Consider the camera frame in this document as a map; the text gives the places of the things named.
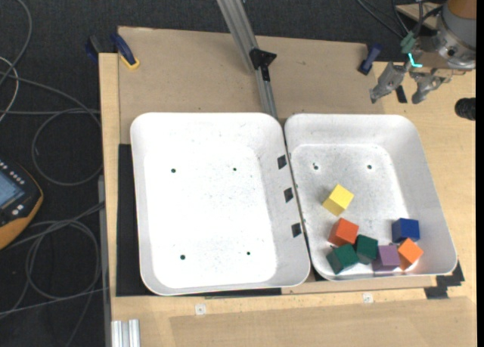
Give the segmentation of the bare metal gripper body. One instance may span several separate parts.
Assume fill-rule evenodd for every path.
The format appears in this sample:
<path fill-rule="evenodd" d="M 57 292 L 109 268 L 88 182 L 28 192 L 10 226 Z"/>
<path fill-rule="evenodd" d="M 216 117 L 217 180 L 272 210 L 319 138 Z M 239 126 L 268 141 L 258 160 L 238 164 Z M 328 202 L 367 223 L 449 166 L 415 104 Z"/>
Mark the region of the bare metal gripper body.
<path fill-rule="evenodd" d="M 445 40 L 439 34 L 422 36 L 411 52 L 414 62 L 431 69 L 473 70 L 476 53 L 455 39 Z"/>

